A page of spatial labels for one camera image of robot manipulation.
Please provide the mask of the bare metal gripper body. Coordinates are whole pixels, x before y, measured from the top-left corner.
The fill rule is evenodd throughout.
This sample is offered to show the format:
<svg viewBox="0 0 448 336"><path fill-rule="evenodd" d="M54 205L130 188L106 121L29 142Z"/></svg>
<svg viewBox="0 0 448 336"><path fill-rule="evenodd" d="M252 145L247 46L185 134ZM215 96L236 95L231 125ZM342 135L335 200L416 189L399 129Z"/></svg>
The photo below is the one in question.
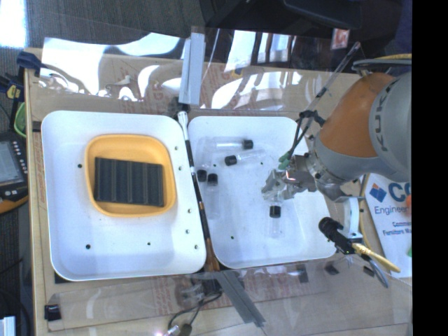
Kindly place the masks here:
<svg viewBox="0 0 448 336"><path fill-rule="evenodd" d="M307 157L307 153L293 155L279 165L281 180L285 183L288 193L316 192L316 182L308 169Z"/></svg>

